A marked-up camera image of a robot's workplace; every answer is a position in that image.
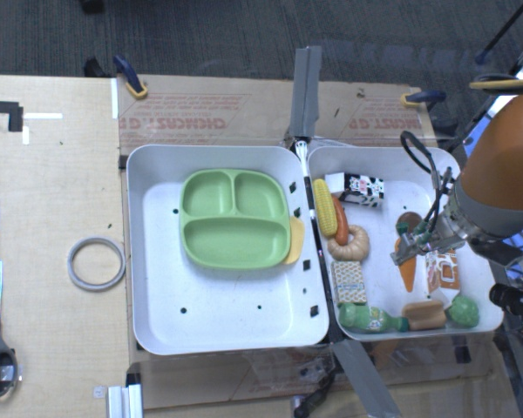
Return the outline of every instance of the toy donut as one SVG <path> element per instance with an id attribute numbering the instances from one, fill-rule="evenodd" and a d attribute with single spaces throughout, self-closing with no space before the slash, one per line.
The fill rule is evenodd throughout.
<path id="1" fill-rule="evenodd" d="M 370 239 L 368 233 L 357 225 L 349 225 L 349 234 L 352 240 L 345 246 L 339 245 L 335 239 L 328 241 L 328 251 L 335 260 L 362 261 L 370 250 Z"/>

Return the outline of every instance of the white tray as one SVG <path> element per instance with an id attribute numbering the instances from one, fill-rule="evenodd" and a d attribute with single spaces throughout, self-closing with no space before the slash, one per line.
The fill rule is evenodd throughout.
<path id="1" fill-rule="evenodd" d="M 411 150 L 428 164 L 416 149 Z M 454 177 L 458 175 L 457 161 L 450 153 L 438 148 L 429 150 L 440 172 L 443 173 L 450 166 Z M 399 216 L 413 211 L 424 217 L 430 209 L 434 199 L 430 174 L 420 169 L 402 147 L 322 146 L 310 153 L 308 163 L 312 179 L 323 178 L 328 173 L 347 172 L 384 180 L 384 201 L 378 208 L 343 203 L 349 223 L 360 225 L 370 237 L 370 254 L 362 262 L 368 304 L 399 316 L 405 304 L 427 300 L 424 256 L 417 256 L 414 288 L 411 293 L 407 293 L 390 253 L 394 251 L 398 237 L 395 224 Z M 445 202 L 446 197 L 443 197 L 441 208 Z M 329 271 L 333 259 L 327 251 L 327 240 L 323 238 L 322 242 Z M 456 255 L 461 293 L 475 300 L 479 307 L 480 322 L 476 327 L 455 327 L 448 322 L 446 328 L 406 333 L 363 334 L 347 329 L 343 331 L 353 339 L 384 340 L 477 333 L 497 328 L 503 320 L 503 312 L 488 299 L 490 288 L 495 282 L 490 264 L 475 254 L 468 245 L 459 248 Z"/>
<path id="2" fill-rule="evenodd" d="M 192 173 L 222 167 L 267 173 L 285 191 L 290 215 L 300 209 L 306 234 L 296 263 L 229 271 L 187 257 L 179 214 L 173 212 L 180 189 Z M 132 152 L 126 169 L 133 330 L 145 350 L 193 354 L 308 346 L 323 339 L 329 312 L 294 153 L 277 146 L 144 145 Z M 318 314 L 311 313 L 313 307 Z"/>

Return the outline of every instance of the toy carrot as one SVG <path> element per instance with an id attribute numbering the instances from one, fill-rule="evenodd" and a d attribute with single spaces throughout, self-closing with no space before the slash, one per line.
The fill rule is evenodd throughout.
<path id="1" fill-rule="evenodd" d="M 401 243 L 401 238 L 397 239 L 395 242 L 395 251 L 399 248 L 399 243 Z M 399 271 L 401 272 L 401 277 L 403 278 L 404 287 L 407 290 L 407 293 L 412 292 L 412 288 L 415 283 L 415 271 L 417 269 L 417 257 L 411 257 L 407 261 L 404 261 L 399 265 Z"/>

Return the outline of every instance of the yellow corn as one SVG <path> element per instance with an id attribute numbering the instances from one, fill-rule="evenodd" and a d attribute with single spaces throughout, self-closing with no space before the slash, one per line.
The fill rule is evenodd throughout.
<path id="1" fill-rule="evenodd" d="M 315 179 L 312 189 L 320 231 L 325 237 L 334 237 L 337 232 L 337 216 L 328 185 L 323 179 Z"/>

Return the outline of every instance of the blue clamp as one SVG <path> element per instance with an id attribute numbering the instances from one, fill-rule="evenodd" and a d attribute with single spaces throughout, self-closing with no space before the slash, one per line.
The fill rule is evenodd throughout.
<path id="1" fill-rule="evenodd" d="M 420 103 L 426 102 L 431 104 L 428 106 L 428 110 L 430 110 L 437 102 L 444 102 L 446 96 L 444 91 L 439 90 L 420 91 L 412 94 L 405 93 L 401 95 L 401 104 L 405 107 L 417 108 Z"/>
<path id="2" fill-rule="evenodd" d="M 142 99 L 147 95 L 147 87 L 139 80 L 138 75 L 133 70 L 130 63 L 126 58 L 120 54 L 117 54 L 112 58 L 112 61 L 116 65 L 116 69 L 119 73 L 122 73 L 127 81 L 126 87 L 132 93 L 136 99 Z"/>

